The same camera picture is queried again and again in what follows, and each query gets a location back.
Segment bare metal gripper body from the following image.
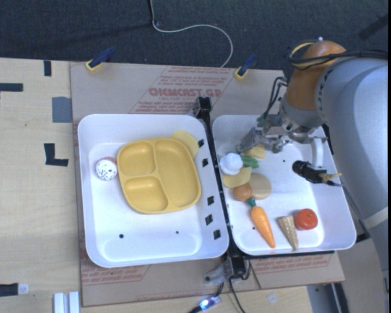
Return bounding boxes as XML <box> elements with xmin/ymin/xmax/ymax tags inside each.
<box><xmin>256</xmin><ymin>113</ymin><xmax>315</xmax><ymax>144</ymax></box>

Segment yellow cheese wedge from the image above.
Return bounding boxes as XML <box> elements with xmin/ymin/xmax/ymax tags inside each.
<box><xmin>244</xmin><ymin>143</ymin><xmax>267</xmax><ymax>160</ymax></box>

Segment green toy beans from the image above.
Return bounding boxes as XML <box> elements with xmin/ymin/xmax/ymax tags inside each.
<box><xmin>240</xmin><ymin>155</ymin><xmax>260</xmax><ymax>170</ymax></box>

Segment white toy garlic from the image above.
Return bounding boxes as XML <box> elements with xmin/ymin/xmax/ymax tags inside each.
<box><xmin>218</xmin><ymin>152</ymin><xmax>244</xmax><ymax>176</ymax></box>

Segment yellow cheese slice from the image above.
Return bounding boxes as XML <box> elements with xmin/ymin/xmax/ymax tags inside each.
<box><xmin>222</xmin><ymin>166</ymin><xmax>253</xmax><ymax>189</ymax></box>

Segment beige round biscuit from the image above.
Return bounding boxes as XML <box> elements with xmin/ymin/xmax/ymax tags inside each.
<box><xmin>248</xmin><ymin>172</ymin><xmax>272</xmax><ymax>201</ymax></box>

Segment white plastic tray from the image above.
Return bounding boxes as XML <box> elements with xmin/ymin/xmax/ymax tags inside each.
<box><xmin>77</xmin><ymin>113</ymin><xmax>230</xmax><ymax>269</ymax></box>
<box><xmin>212</xmin><ymin>113</ymin><xmax>357</xmax><ymax>257</ymax></box>

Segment orange toy fruit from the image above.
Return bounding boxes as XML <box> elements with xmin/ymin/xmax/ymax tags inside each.
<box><xmin>232</xmin><ymin>182</ymin><xmax>253</xmax><ymax>203</ymax></box>

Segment thin black rod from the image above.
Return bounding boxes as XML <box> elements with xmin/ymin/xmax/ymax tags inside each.
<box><xmin>201</xmin><ymin>111</ymin><xmax>237</xmax><ymax>261</ymax></box>

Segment pale yellow round slice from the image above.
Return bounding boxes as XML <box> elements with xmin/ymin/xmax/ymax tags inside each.
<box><xmin>171</xmin><ymin>129</ymin><xmax>201</xmax><ymax>158</ymax></box>

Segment red tomato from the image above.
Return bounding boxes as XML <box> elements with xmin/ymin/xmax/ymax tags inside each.
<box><xmin>293</xmin><ymin>207</ymin><xmax>319</xmax><ymax>231</ymax></box>

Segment orange carrot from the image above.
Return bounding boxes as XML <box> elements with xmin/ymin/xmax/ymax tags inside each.
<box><xmin>245</xmin><ymin>196</ymin><xmax>277</xmax><ymax>249</ymax></box>

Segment beige ice cream cone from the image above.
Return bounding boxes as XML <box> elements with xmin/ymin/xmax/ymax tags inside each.
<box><xmin>277</xmin><ymin>215</ymin><xmax>300</xmax><ymax>251</ymax></box>

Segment yellow divided plate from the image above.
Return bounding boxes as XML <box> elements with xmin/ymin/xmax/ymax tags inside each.
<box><xmin>116</xmin><ymin>137</ymin><xmax>203</xmax><ymax>215</ymax></box>

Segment brown cardboard board red print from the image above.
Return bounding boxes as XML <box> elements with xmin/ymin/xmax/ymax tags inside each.
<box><xmin>69</xmin><ymin>61</ymin><xmax>347</xmax><ymax>308</ymax></box>

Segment black cylinder on white bracket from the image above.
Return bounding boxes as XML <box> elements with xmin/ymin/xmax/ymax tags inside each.
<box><xmin>291</xmin><ymin>136</ymin><xmax>329</xmax><ymax>185</ymax></box>

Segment black block with thin wires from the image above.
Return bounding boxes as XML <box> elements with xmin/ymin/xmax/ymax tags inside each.
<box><xmin>194</xmin><ymin>96</ymin><xmax>213</xmax><ymax>119</ymax></box>
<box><xmin>220</xmin><ymin>252</ymin><xmax>250</xmax><ymax>279</ymax></box>

